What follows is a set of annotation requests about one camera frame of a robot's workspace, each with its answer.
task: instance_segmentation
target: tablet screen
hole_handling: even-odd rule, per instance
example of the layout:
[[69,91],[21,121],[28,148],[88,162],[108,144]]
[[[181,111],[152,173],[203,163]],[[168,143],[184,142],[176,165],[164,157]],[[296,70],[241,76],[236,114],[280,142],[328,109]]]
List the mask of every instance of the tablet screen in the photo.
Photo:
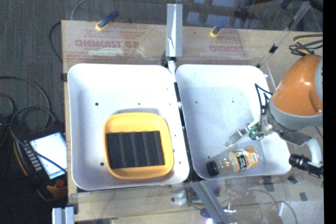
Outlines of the tablet screen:
[[[33,149],[62,167],[67,169],[67,147],[60,133],[51,134],[31,140]],[[50,179],[63,175],[65,172],[41,156],[38,156]]]

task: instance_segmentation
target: metal bracket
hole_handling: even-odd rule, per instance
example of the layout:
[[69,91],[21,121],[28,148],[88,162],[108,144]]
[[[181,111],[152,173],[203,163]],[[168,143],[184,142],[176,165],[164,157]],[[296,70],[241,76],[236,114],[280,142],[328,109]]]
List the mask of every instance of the metal bracket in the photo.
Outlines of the metal bracket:
[[311,137],[300,132],[280,133],[280,137],[294,145],[303,146]]
[[68,74],[67,73],[62,73],[61,74],[61,80],[63,82],[67,82],[68,81]]
[[75,211],[73,206],[53,208],[52,220],[52,224],[75,224]]
[[191,182],[190,186],[194,189],[198,197],[201,199],[208,213],[211,215],[214,223],[229,223],[229,217],[224,213],[217,197],[207,185],[207,181]]
[[167,4],[166,57],[182,56],[182,4]]

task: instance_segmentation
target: bottle label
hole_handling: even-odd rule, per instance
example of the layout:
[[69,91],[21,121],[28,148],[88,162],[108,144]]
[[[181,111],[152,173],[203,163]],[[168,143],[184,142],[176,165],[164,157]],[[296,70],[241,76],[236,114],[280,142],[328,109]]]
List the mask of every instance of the bottle label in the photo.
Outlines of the bottle label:
[[240,150],[231,151],[237,164],[237,172],[257,167],[259,158],[256,150],[252,146],[244,147]]

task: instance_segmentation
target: bottle cap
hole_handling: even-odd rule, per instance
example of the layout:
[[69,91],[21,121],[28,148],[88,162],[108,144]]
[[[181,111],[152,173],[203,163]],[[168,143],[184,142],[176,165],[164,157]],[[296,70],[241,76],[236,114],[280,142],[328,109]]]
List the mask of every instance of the bottle cap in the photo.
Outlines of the bottle cap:
[[207,169],[209,175],[211,175],[211,176],[218,175],[217,165],[214,161],[208,162],[206,164],[206,169]]

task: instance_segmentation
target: orange robot part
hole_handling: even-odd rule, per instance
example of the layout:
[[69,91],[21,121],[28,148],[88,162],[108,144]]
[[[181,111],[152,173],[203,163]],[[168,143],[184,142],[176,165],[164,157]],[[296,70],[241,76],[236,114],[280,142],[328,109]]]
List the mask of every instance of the orange robot part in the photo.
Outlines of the orange robot part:
[[306,55],[289,69],[272,97],[278,109],[299,116],[323,113],[315,89],[315,71],[320,59],[317,55]]

